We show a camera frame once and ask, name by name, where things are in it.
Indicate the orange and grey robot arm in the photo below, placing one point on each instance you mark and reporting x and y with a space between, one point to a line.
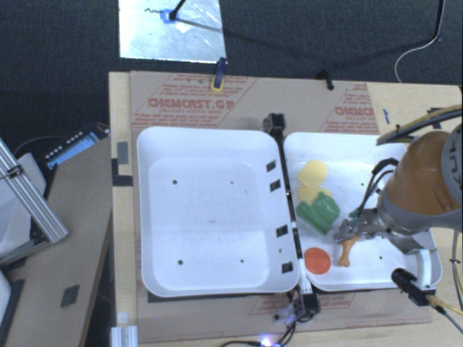
419 179

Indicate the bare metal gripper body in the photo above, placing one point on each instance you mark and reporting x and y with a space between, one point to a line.
376 222

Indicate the orange round disc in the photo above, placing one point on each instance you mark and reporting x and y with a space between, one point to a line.
317 260

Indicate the green toy vegetable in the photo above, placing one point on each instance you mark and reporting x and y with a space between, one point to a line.
320 212

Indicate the brown cardboard board red print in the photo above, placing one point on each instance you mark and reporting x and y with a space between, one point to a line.
217 103

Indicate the white plastic tray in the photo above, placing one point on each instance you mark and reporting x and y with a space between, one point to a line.
361 193
202 212

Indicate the black cylinder on white bracket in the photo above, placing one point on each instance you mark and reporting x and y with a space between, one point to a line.
410 284

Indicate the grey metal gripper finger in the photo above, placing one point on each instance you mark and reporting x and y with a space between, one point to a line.
341 234
363 235

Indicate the tan toy chicken drumstick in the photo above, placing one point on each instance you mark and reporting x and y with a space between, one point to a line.
346 253

